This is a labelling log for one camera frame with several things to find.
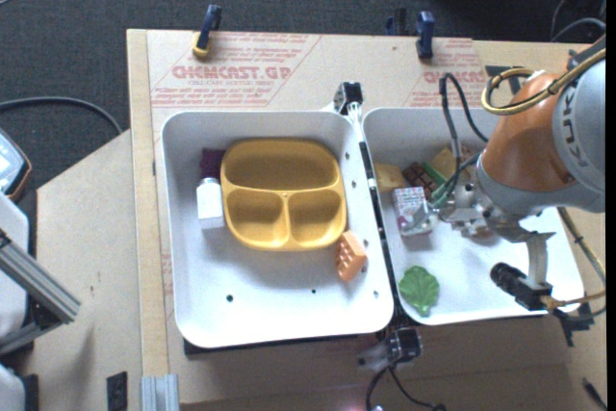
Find pale yellow wedge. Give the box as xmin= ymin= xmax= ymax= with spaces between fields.
xmin=429 ymin=146 xmax=464 ymax=182

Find white carton with pink print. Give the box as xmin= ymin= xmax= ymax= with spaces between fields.
xmin=392 ymin=186 xmax=435 ymax=238

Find brown cardboard board red print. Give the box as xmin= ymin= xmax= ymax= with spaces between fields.
xmin=125 ymin=28 xmax=606 ymax=406

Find white plastic bottle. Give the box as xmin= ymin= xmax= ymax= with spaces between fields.
xmin=195 ymin=176 xmax=226 ymax=230

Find white plastic tray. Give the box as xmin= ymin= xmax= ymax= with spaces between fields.
xmin=161 ymin=110 xmax=396 ymax=349
xmin=361 ymin=106 xmax=586 ymax=326

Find brown chocolate bar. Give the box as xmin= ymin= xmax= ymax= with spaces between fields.
xmin=401 ymin=161 xmax=440 ymax=201

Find yellow divided plate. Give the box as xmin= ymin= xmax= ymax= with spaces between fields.
xmin=219 ymin=138 xmax=348 ymax=252

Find black cylinder on white bracket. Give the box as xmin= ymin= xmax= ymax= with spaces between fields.
xmin=489 ymin=229 xmax=555 ymax=312

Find thin black and white rod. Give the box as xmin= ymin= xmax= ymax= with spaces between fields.
xmin=357 ymin=140 xmax=387 ymax=243

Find yellow cheese piece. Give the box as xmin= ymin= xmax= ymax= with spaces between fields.
xmin=373 ymin=162 xmax=408 ymax=194

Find orange waffle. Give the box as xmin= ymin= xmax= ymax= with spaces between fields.
xmin=334 ymin=229 xmax=370 ymax=282

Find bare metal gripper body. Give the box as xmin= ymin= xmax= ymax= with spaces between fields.
xmin=438 ymin=181 xmax=493 ymax=228

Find green stick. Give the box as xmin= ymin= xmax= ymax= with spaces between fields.
xmin=420 ymin=160 xmax=449 ymax=187

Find green lettuce leaf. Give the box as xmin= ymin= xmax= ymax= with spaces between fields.
xmin=398 ymin=265 xmax=441 ymax=319

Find dark purple block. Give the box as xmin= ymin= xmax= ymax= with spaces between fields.
xmin=198 ymin=147 xmax=227 ymax=182

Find black block with thin wires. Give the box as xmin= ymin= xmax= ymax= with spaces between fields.
xmin=384 ymin=326 xmax=424 ymax=365
xmin=332 ymin=81 xmax=364 ymax=116

